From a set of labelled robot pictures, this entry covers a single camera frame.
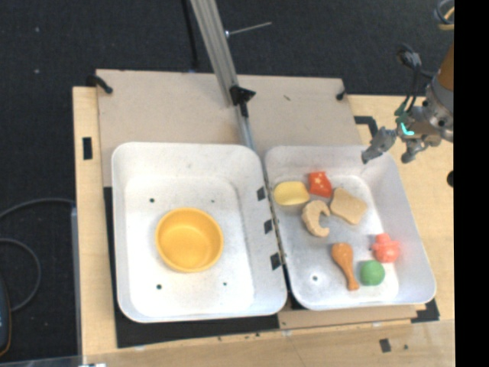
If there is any orange chicken drumstick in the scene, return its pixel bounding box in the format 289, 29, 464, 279
330, 242, 361, 292

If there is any small yellow cup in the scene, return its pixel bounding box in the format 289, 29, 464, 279
272, 180, 311, 207

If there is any pink-red toy figure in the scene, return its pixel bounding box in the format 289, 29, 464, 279
371, 232, 402, 265

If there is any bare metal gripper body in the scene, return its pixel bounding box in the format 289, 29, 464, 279
405, 105, 455, 145

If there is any white plastic tray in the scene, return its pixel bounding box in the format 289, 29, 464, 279
263, 145, 438, 312
110, 141, 289, 324

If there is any green ball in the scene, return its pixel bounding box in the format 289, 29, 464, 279
358, 259, 387, 287

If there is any yellow bowl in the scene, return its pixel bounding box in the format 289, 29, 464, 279
154, 206, 225, 274

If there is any beige croissant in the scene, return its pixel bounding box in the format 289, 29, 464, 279
300, 199, 332, 239

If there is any red pizza slice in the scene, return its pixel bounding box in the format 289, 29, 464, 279
307, 171, 334, 199

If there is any tan bread slice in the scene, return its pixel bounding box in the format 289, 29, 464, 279
329, 187, 369, 226

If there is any brown cardboard board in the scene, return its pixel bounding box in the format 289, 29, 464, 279
94, 68, 429, 330

